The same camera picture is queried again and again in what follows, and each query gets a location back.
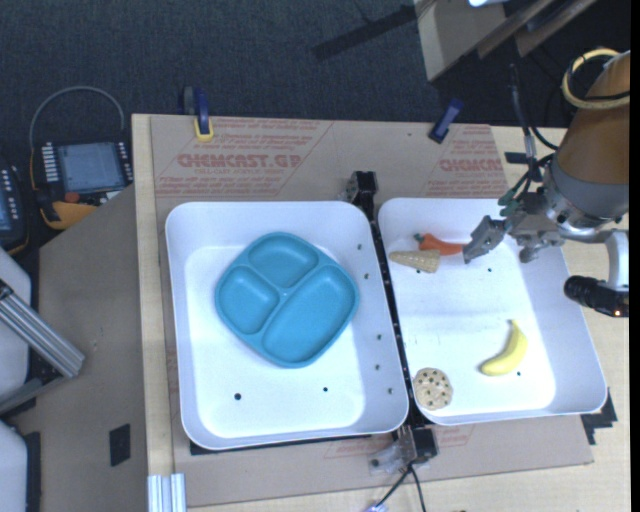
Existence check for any black cylinder on white bracket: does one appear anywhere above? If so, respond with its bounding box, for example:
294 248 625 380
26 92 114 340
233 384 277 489
563 227 631 319

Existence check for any thin black rod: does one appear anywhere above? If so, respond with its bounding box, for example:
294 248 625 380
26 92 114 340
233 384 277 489
366 198 414 432

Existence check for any orange carrot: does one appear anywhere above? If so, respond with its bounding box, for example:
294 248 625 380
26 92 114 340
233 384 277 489
412 231 469 257

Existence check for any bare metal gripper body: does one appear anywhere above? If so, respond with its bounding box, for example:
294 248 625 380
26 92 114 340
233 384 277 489
502 185 577 250

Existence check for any white plastic tray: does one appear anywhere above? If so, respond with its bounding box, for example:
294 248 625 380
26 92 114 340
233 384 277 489
164 200 411 452
376 196 609 427

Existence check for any brown cardboard board red print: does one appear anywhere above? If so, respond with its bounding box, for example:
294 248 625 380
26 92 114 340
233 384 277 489
149 115 597 509

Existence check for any blue divided plate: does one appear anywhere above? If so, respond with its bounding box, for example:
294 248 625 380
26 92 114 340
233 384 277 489
214 230 361 370

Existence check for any beige chocolate chip biscuit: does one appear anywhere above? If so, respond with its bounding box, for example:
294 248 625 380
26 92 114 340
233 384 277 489
412 366 455 412

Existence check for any yellow banana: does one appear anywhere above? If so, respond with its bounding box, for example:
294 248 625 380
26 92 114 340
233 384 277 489
479 319 530 378

